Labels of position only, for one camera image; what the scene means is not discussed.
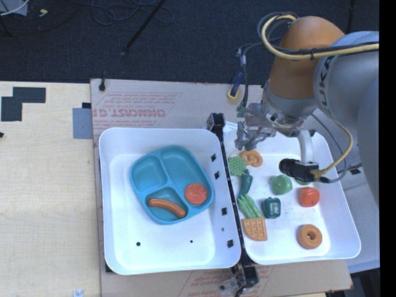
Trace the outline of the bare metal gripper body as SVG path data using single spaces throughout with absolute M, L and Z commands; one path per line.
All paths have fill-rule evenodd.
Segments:
M 277 132 L 287 137 L 296 136 L 304 123 L 304 118 L 290 116 L 274 108 L 269 103 L 251 103 L 244 112 L 244 130 L 246 137 L 250 133 L 266 133 L 273 137 Z

